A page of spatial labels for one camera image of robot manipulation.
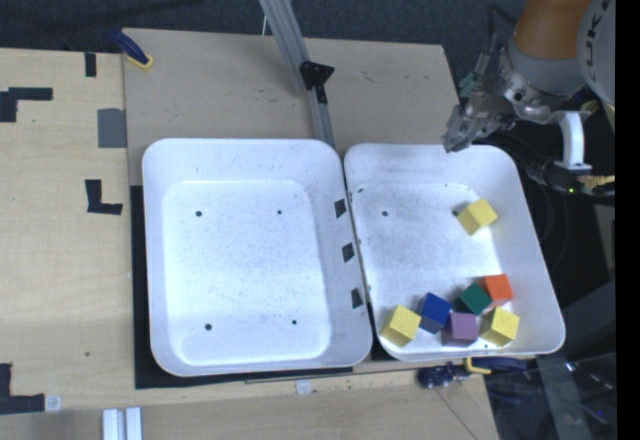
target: green cube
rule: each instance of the green cube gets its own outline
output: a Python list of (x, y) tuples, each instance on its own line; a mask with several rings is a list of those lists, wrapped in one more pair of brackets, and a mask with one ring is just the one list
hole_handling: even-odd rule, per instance
[(471, 312), (479, 316), (491, 305), (491, 296), (474, 282), (458, 296), (455, 303), (458, 312)]

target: yellow cube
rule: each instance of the yellow cube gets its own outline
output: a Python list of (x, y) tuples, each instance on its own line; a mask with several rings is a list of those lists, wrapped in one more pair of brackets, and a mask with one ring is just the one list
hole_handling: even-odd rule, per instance
[(470, 236), (475, 234), (481, 227), (491, 225), (498, 219), (498, 214), (485, 198), (480, 198), (467, 205), (456, 216), (462, 227)]
[(399, 347), (406, 346), (416, 336), (421, 319), (420, 314), (416, 314), (402, 305), (396, 305), (387, 314), (380, 330), (380, 336)]
[(519, 324), (519, 316), (502, 307), (495, 307), (482, 321), (480, 337), (497, 346), (504, 346), (516, 338)]

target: orange cube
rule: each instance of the orange cube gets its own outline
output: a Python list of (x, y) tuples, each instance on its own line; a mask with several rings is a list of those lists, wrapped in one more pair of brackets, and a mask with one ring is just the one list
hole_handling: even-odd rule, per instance
[(491, 298), (491, 306), (502, 306), (513, 299), (509, 278), (505, 274), (489, 275), (480, 280), (480, 287)]

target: metal bar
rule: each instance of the metal bar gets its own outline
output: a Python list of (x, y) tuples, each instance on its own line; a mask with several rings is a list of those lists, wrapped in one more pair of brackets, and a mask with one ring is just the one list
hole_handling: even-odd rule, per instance
[[(306, 86), (300, 74), (300, 65), (309, 60), (300, 26), (291, 8), (289, 0), (259, 0), (269, 22), (269, 27), (278, 44), (280, 53), (289, 70), (294, 90), (303, 94)], [(317, 90), (308, 90), (311, 116), (316, 138), (334, 146), (331, 120), (327, 104), (318, 100)]]

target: wooden table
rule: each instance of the wooden table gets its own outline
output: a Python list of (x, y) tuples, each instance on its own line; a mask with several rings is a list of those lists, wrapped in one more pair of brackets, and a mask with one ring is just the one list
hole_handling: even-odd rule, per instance
[[(85, 438), (95, 437), (100, 410), (134, 406), (144, 407), (150, 438), (212, 438), (211, 424), (220, 438), (250, 438), (251, 431), (260, 438), (388, 438), (392, 430), (497, 438), (482, 378), (425, 390), (415, 382), (415, 366), (400, 362), (369, 360), (352, 374), (312, 379), (311, 395), (298, 395), (293, 379), (136, 390), (129, 186), (139, 183), (145, 146), (176, 132), (252, 137), (261, 129), (267, 137), (307, 138), (313, 132), (308, 104), (291, 95), (271, 38), (128, 33), (154, 57), (146, 73), (118, 54), (97, 54), (96, 76), (87, 77), (83, 53), (0, 50), (0, 91), (54, 90), (52, 101), (20, 100), (16, 122), (0, 123), (0, 363), (13, 363), (12, 395), (44, 393), (62, 403), (61, 412), (0, 417), (0, 438), (3, 426), (11, 438), (27, 438), (38, 428), (55, 435), (56, 427), (66, 432), (60, 438), (73, 438), (72, 430), (78, 438), (81, 430)], [(166, 44), (174, 50), (167, 52)], [(440, 46), (307, 44), (318, 62), (336, 67), (326, 89), (341, 155), (364, 141), (440, 142), (456, 101)], [(264, 73), (265, 62), (274, 72)], [(180, 74), (184, 65), (189, 76)], [(244, 77), (234, 87), (238, 79), (229, 66), (239, 65)], [(197, 107), (178, 116), (164, 111), (172, 86), (182, 99), (208, 108), (209, 116)], [(211, 111), (212, 95), (224, 116)], [(150, 105), (153, 96), (158, 100)], [(140, 120), (145, 104), (155, 111), (154, 129)], [(274, 116), (274, 104), (294, 113)], [(97, 112), (110, 108), (126, 110), (128, 149), (98, 146)], [(270, 127), (261, 127), (251, 111), (270, 115)], [(194, 115), (200, 119), (195, 123)], [(103, 202), (123, 204), (120, 215), (87, 212), (87, 179), (102, 181)], [(256, 417), (255, 424), (245, 413)]]

